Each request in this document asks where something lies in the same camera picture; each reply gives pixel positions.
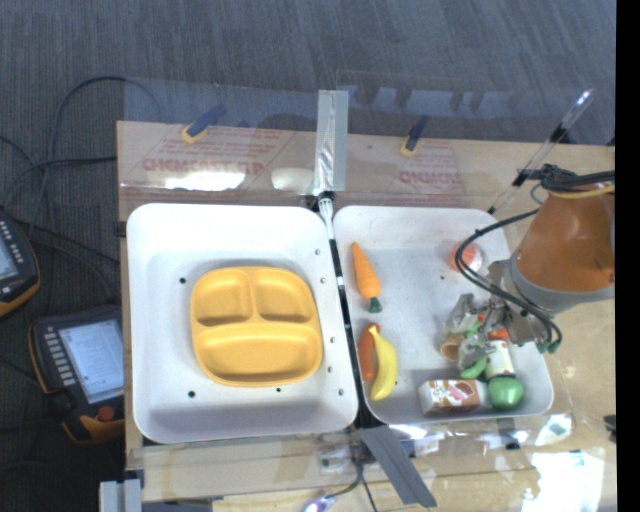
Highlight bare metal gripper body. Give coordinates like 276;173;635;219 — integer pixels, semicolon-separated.
487;258;547;348

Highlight green pea pod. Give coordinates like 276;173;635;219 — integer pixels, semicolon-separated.
458;353;490;380

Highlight beige ice cream cone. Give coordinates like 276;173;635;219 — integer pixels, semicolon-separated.
439;332;464;362

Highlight white bottle orange cap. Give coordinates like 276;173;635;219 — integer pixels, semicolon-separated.
483;329;517;380

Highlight white plastic tray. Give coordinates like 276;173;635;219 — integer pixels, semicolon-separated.
125;202;360;445
332;204;555;427

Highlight brown and white carton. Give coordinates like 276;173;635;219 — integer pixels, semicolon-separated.
417;378;494;418

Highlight green apple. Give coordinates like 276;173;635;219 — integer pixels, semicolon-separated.
487;375;526;412

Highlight orange and white round toy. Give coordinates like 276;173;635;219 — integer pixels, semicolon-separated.
448;240;485;274

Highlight yellow banana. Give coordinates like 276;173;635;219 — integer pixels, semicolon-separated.
368;325;400;403

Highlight orange carrot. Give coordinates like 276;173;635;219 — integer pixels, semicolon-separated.
350;242;384;315

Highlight orange sausage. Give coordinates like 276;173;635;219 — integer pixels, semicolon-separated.
357;323;382;383

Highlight yellow divided plate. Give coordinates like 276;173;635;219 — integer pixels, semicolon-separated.
189;266;325;388

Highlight brown cardboard board red print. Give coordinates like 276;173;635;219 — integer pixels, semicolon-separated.
115;119;617;501

